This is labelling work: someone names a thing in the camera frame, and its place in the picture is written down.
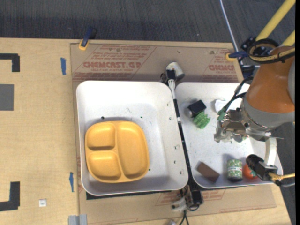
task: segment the red tomato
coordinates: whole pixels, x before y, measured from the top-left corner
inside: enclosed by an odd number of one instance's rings
[[[249,166],[248,164],[245,164],[243,166],[243,175],[245,178],[248,179],[255,179],[257,178],[256,172],[254,172]]]

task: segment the white sticker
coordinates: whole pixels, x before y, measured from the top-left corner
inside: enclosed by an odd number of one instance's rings
[[[45,206],[47,206],[47,199],[40,199],[40,200],[38,201],[38,204],[39,204],[40,207],[45,207]]]

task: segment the dark background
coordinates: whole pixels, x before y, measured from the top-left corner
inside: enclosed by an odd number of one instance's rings
[[[222,1],[239,46],[257,36],[285,0]],[[295,14],[294,6],[269,38],[282,43],[295,29]],[[0,0],[0,37],[79,39],[89,26],[97,28],[96,39],[232,42],[220,0]],[[293,173],[294,125],[273,134],[285,138],[278,153],[284,172]],[[281,190],[296,224],[295,186]]]

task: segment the black corner marker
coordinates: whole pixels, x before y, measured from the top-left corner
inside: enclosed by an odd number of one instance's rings
[[[20,72],[20,56],[17,53],[0,53],[0,60],[11,60],[11,71]]]
[[[20,206],[20,182],[10,182],[9,201],[0,202],[0,211],[17,210]]]

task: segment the gray square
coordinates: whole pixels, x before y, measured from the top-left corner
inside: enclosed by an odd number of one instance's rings
[[[0,111],[14,110],[14,93],[13,84],[0,84]]]

